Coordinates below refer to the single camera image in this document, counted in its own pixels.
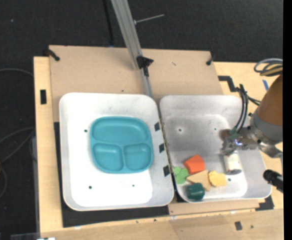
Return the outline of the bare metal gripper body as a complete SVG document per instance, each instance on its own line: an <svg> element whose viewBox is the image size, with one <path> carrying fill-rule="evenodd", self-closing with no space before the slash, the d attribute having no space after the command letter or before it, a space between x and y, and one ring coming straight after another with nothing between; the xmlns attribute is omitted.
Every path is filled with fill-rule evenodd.
<svg viewBox="0 0 292 240"><path fill-rule="evenodd" d="M249 134L248 129L242 129L239 133L234 133L232 135L232 144L242 150L255 150L258 148L258 143Z"/></svg>

